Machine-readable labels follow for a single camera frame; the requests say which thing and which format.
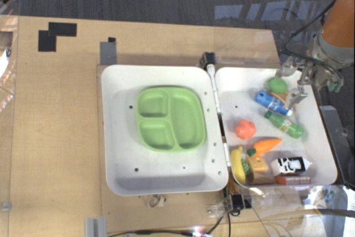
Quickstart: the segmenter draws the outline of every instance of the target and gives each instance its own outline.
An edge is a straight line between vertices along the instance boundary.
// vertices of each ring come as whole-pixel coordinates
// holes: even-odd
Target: carrot
[[[271,139],[261,140],[255,143],[252,149],[248,149],[247,154],[249,156],[253,156],[255,153],[257,155],[260,155],[262,153],[268,152],[270,149],[274,148],[281,141],[282,141],[281,138],[271,138]]]

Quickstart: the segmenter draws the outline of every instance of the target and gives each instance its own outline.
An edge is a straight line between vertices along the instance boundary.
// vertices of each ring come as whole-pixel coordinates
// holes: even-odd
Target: green ball
[[[270,91],[276,94],[282,94],[288,90],[285,80],[281,78],[272,78],[267,82]]]

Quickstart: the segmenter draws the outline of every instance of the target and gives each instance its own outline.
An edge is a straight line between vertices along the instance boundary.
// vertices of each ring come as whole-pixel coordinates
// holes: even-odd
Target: green plate
[[[193,150],[206,139],[201,102],[188,89],[146,89],[138,96],[136,115],[139,137],[152,150]]]

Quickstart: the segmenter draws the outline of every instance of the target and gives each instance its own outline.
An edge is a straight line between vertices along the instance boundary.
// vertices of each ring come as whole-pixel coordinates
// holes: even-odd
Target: toy food
[[[245,173],[242,165],[242,151],[243,147],[239,146],[231,152],[231,163],[233,166],[234,177],[239,183],[245,184]]]
[[[253,148],[248,149],[246,153],[249,156],[254,154],[260,155],[262,153],[268,152],[270,149],[274,148],[277,144],[282,141],[281,138],[264,139],[254,144]]]
[[[267,175],[259,172],[250,172],[250,175],[248,177],[248,182],[250,185],[274,184],[275,178],[271,175]]]
[[[248,160],[250,170],[253,172],[266,172],[268,170],[267,164],[259,155],[247,155],[246,158]]]
[[[270,163],[274,176],[297,175],[305,172],[311,165],[311,162],[302,157],[278,158]]]
[[[282,78],[272,78],[267,82],[270,91],[281,94],[288,90],[287,83]]]
[[[305,185],[311,183],[311,178],[299,177],[299,176],[293,176],[293,177],[277,176],[276,183],[280,185]]]
[[[246,119],[242,119],[234,129],[235,134],[240,139],[251,138],[256,133],[256,128],[254,123],[248,122]]]
[[[286,116],[291,116],[293,114],[292,110],[285,109],[280,100],[274,98],[273,96],[267,94],[265,91],[260,90],[257,92],[254,101],[263,105],[265,108],[278,112]]]
[[[270,120],[274,126],[276,126],[282,132],[287,133],[293,138],[299,138],[303,134],[304,130],[299,125],[290,121],[289,119],[282,117],[280,115],[275,115],[271,111],[267,111],[265,118]]]
[[[243,166],[244,174],[246,176],[248,176],[250,173],[250,167],[249,167],[249,164],[247,163],[247,161],[245,161],[244,159],[242,159],[242,166]]]

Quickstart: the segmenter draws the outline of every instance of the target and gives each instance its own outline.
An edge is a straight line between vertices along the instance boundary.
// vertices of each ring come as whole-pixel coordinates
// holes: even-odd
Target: banana
[[[242,165],[242,151],[243,147],[239,146],[237,149],[234,149],[231,152],[231,163],[233,166],[234,177],[238,180],[239,183],[245,184],[245,173]]]

